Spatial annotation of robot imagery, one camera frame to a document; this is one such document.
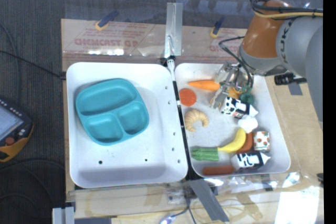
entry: blue plate compartment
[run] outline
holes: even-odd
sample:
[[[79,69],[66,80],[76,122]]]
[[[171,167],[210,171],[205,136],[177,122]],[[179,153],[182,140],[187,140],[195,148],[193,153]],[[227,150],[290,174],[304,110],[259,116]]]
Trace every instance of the blue plate compartment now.
[[[149,124],[139,92],[125,79],[106,80],[85,88],[77,95],[76,110],[86,133],[100,145],[132,138]]]

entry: black device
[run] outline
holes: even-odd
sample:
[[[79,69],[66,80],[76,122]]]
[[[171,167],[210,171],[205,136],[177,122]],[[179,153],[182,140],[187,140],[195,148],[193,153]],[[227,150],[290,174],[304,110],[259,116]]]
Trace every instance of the black device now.
[[[0,97],[0,162],[15,157],[28,142],[34,124],[19,107]]]

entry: banana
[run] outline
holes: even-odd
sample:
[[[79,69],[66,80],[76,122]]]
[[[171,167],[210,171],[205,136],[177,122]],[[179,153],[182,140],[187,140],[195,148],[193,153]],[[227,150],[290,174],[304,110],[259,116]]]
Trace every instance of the banana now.
[[[238,151],[246,141],[246,133],[243,128],[239,128],[236,133],[235,139],[233,141],[223,147],[218,147],[219,151],[225,151],[227,153],[233,153]]]

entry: croissant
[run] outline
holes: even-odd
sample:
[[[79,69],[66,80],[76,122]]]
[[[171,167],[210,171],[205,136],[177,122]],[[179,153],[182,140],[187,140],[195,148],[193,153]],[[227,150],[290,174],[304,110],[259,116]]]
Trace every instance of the croissant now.
[[[198,120],[202,121],[203,127],[207,127],[209,124],[209,118],[204,112],[198,109],[191,109],[185,114],[185,117],[184,117],[185,128],[190,132],[195,132],[196,129],[193,127],[193,123]]]

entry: brown sausage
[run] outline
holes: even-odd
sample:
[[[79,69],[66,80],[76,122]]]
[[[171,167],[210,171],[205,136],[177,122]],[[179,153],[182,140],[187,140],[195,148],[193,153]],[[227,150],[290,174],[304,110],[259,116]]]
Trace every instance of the brown sausage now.
[[[253,133],[246,134],[246,140],[244,145],[237,151],[237,154],[247,153],[253,146]]]
[[[235,171],[232,165],[206,166],[203,168],[203,174],[207,176],[227,175]]]

